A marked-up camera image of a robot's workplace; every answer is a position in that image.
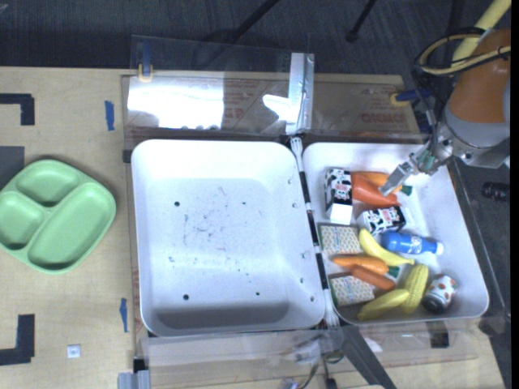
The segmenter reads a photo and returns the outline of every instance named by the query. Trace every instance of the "cow print carton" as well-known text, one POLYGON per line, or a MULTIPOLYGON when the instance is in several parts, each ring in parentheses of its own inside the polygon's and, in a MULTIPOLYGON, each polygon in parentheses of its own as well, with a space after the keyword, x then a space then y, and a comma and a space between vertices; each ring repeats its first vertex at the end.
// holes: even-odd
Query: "cow print carton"
POLYGON ((354 205, 351 174, 339 168, 327 169, 324 177, 324 206, 326 216, 338 224, 350 224, 354 205))
POLYGON ((399 231, 405 224, 404 212, 400 206, 365 211, 357 218, 358 227, 367 229, 373 236, 384 230, 399 231))

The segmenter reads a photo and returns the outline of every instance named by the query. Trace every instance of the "wooden table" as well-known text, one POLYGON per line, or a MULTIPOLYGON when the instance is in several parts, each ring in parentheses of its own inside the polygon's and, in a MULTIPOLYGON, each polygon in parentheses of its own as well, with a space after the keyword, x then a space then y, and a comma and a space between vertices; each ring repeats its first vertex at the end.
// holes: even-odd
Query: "wooden table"
MULTIPOLYGON (((131 252, 125 164, 122 162, 122 85, 126 70, 0 68, 1 93, 30 93, 36 125, 21 126, 19 106, 0 105, 0 146, 24 146, 25 164, 54 158, 74 165, 114 194, 118 210, 99 246, 65 275, 38 272, 0 252, 0 348, 15 347, 19 314, 35 314, 36 350, 30 363, 0 367, 1 387, 109 388, 135 355, 131 252), (105 120, 114 104, 114 130, 105 120), (119 305, 128 301, 128 332, 119 305), (67 346, 81 356, 67 357, 67 346)), ((388 367, 398 387, 503 387, 488 338, 471 332, 478 355, 455 362, 388 367)), ((339 387, 366 382, 355 371, 335 376, 339 387)), ((279 380, 224 385, 276 388, 279 380)), ((176 387, 174 382, 160 387, 176 387)), ((323 387, 320 378, 309 388, 323 387)))

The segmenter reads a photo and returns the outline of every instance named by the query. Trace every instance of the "white sticker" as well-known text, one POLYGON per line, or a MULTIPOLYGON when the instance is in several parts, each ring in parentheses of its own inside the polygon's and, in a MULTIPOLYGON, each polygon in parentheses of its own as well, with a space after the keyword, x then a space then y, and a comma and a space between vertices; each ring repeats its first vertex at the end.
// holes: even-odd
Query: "white sticker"
POLYGON ((81 344, 70 344, 66 347, 66 356, 69 359, 81 357, 81 344))

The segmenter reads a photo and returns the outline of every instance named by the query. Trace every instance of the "small box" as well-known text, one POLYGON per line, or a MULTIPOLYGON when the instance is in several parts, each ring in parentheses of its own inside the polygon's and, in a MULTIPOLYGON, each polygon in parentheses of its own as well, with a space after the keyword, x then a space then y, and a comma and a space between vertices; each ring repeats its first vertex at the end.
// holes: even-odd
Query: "small box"
POLYGON ((339 168, 330 168, 324 177, 324 211, 338 224, 350 224, 354 203, 351 193, 351 174, 339 168))
POLYGON ((319 224, 320 245, 323 254, 361 254, 356 226, 319 224))
POLYGON ((404 212, 400 206, 365 211, 357 218, 358 227, 367 229, 373 236, 384 230, 399 231, 405 223, 404 212))
POLYGON ((375 299, 373 287, 354 276, 332 278, 330 279, 330 285, 337 307, 351 306, 375 299))

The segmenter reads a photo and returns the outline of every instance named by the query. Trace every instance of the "bottle cap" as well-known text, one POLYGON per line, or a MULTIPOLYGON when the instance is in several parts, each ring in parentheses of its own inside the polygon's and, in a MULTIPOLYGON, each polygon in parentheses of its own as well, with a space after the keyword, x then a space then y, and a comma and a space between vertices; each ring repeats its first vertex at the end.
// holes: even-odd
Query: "bottle cap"
POLYGON ((436 243, 436 252, 437 255, 442 255, 445 250, 444 244, 441 242, 436 243))
POLYGON ((401 192, 406 195, 406 196, 410 196, 411 193, 413 191, 413 187, 412 186, 407 186, 407 185, 403 185, 402 186, 402 189, 401 189, 401 192))
POLYGON ((444 303, 435 295, 427 294, 423 297, 422 306, 427 310, 434 314, 441 314, 445 312, 444 303))

